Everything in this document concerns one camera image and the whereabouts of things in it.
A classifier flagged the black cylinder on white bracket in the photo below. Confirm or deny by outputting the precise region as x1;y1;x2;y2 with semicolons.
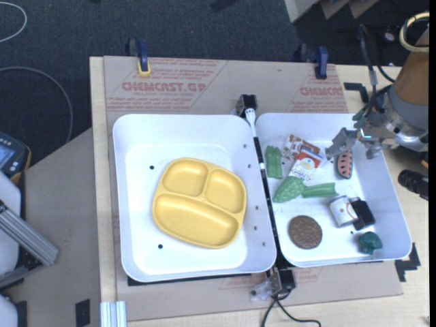
397;168;430;201

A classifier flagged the green celery stalk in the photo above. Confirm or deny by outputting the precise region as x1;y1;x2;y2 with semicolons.
300;181;340;199

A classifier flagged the orange and white carton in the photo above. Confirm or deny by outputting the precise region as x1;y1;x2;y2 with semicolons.
281;134;322;162

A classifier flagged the black block with thin wires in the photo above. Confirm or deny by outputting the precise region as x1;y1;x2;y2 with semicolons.
234;93;258;117
267;266;297;298

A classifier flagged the yellow divided plate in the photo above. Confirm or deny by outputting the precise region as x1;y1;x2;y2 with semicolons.
151;157;248;250

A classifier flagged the white plastic tray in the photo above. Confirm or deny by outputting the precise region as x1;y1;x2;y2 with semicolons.
112;113;278;283
254;111;414;269

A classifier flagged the black rectangular block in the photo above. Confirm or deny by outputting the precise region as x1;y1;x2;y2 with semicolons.
349;197;377;232

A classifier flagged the white and red packet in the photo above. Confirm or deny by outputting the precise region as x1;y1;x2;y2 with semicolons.
288;150;324;187

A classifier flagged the light green bumpy vegetable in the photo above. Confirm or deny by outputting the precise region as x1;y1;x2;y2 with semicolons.
272;176;305;204

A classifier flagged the thin black and white rod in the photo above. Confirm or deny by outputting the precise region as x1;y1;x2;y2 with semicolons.
244;108;279;270

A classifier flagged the brown round biscuit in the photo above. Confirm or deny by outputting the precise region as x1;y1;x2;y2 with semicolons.
287;215;324;250

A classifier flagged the dark green broccoli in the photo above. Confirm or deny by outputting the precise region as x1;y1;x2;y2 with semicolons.
358;230;384;256

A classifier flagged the brown cardboard board red print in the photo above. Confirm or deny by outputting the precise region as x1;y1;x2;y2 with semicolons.
103;55;405;322

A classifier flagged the small white can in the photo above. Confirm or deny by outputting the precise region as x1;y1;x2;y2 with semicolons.
328;195;359;229

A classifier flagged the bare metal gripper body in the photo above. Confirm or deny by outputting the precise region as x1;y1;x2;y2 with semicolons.
356;112;430;153

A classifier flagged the red watermelon slice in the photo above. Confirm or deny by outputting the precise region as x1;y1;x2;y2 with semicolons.
333;149;354;181

